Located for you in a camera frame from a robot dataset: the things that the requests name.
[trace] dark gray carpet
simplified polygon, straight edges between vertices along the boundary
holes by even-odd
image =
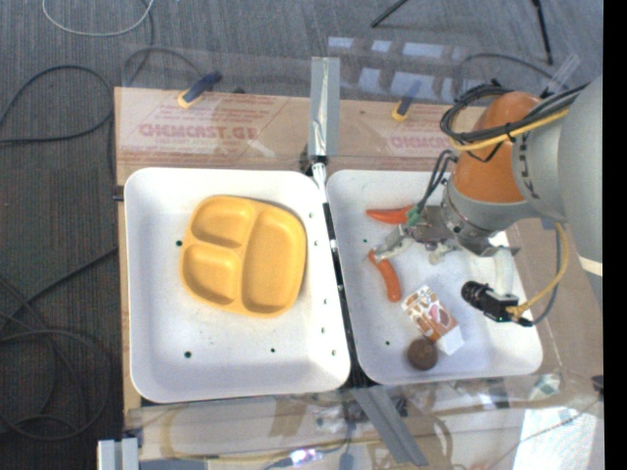
[[[546,85],[541,73],[504,59],[462,63],[480,53],[513,56],[548,74],[576,55],[580,65],[568,78],[571,86],[603,72],[603,0],[542,0],[555,58],[551,67],[529,0],[410,0],[372,29],[370,22],[394,1],[156,0],[153,43],[187,51],[208,71],[220,69],[224,81],[218,90],[241,86],[248,92],[297,96],[309,94],[311,56],[340,56],[343,96],[355,99],[398,96],[396,71],[470,82],[496,78],[534,93]],[[0,0],[0,6],[0,114],[20,85],[56,65],[89,67],[111,85],[121,85],[124,59],[151,40],[148,20],[122,36],[90,38],[52,26],[41,0]],[[138,19],[143,7],[139,0],[49,0],[49,10],[69,27],[115,30]],[[346,47],[349,42],[338,38],[353,42]],[[373,40],[391,42],[393,52],[366,53]],[[399,52],[408,43],[456,52],[438,61],[408,60]],[[369,69],[383,71],[376,89],[364,74]],[[177,58],[155,54],[133,84],[181,88],[190,78],[192,70]],[[449,102],[451,93],[445,90],[423,94],[422,101]],[[2,140],[80,131],[106,114],[108,102],[106,89],[93,76],[56,70],[30,85],[0,123],[0,276],[27,298],[116,246],[109,126],[71,141],[8,145]],[[19,297],[0,288],[0,311],[12,313],[18,306]],[[106,408],[80,437],[62,442],[33,441],[0,422],[0,468],[80,468],[83,447],[88,448],[87,468],[94,468],[96,442],[119,437],[123,427],[116,255],[54,287],[32,306],[46,328],[76,333],[104,351],[111,373],[79,341],[52,338],[72,363],[79,389],[41,336],[2,343],[0,414],[13,422],[24,420],[19,427],[31,434],[56,437],[85,425],[101,402]],[[17,317],[41,325],[25,310]],[[7,324],[0,339],[24,329]],[[78,392],[84,392],[84,402]],[[27,421],[41,413],[66,422]]]

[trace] brown ball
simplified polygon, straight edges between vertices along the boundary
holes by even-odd
[[[408,347],[408,359],[413,367],[426,371],[438,361],[438,349],[426,338],[417,338]]]

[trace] yellow plate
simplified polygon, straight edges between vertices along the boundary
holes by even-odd
[[[291,212],[263,202],[217,195],[187,224],[179,272],[185,288],[218,308],[270,317],[298,297],[307,236]]]

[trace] snack package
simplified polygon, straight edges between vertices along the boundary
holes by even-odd
[[[401,308],[420,332],[435,346],[451,355],[464,343],[459,324],[428,286],[407,296]]]

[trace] white tray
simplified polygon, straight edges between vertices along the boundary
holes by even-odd
[[[494,286],[494,261],[459,251],[445,255],[442,263],[431,265],[428,253],[418,244],[391,259],[403,296],[423,284],[430,286],[458,321],[465,344],[452,355],[440,352],[437,364],[428,371],[416,370],[408,362],[406,349],[419,333],[401,310],[401,302],[392,304],[387,300],[383,279],[367,259],[369,250],[381,243],[394,226],[373,220],[365,210],[416,203],[424,194],[429,177],[430,172],[342,170],[328,180],[329,205],[363,371],[384,385],[534,372],[543,358],[537,330],[496,323],[460,295],[461,286],[468,280]],[[439,187],[428,204],[437,205],[441,194]],[[505,234],[493,243],[506,245]],[[512,289],[525,301],[515,271]]]
[[[260,319],[205,305],[178,275],[191,212],[236,195],[301,219],[307,266],[294,306]],[[350,358],[324,213],[315,184],[290,171],[144,168],[124,187],[130,374],[154,402],[302,394],[339,388]]]

